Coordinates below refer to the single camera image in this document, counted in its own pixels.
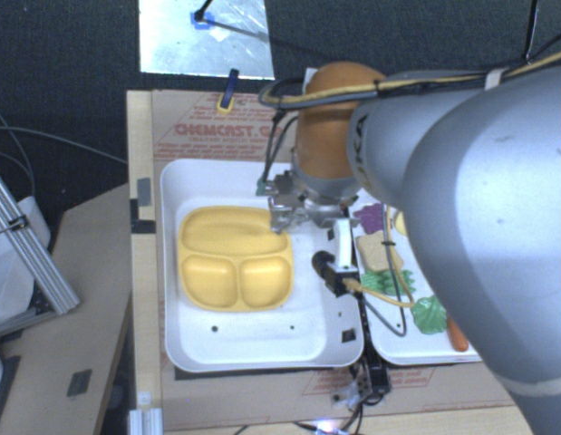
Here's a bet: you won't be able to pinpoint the yellow divided plate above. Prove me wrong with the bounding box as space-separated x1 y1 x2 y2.
177 205 295 314

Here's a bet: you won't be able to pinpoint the brown cardboard board red print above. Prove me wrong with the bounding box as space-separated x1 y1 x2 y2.
150 89 519 432

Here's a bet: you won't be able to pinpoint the orange carrot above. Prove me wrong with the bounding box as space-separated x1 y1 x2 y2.
446 316 469 353

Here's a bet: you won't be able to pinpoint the white plastic tray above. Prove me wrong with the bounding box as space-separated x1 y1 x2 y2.
160 158 365 374
352 191 484 366

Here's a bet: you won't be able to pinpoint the green lettuce leaf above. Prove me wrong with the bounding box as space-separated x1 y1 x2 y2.
411 295 449 336

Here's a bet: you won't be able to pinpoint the black cylinder on white bracket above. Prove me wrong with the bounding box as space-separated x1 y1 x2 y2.
311 217 362 299

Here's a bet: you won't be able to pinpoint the green spiky lettuce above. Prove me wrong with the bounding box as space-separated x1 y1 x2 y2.
360 267 418 298

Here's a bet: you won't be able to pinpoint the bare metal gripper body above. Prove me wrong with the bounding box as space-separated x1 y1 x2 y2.
266 170 360 229

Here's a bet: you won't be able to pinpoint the purple grapes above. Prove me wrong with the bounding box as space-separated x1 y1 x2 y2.
353 202 386 237

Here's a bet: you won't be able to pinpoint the black block with thin wires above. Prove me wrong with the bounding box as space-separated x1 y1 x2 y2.
364 361 393 396

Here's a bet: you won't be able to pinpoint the tan bread slice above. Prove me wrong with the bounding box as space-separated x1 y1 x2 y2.
355 232 405 274

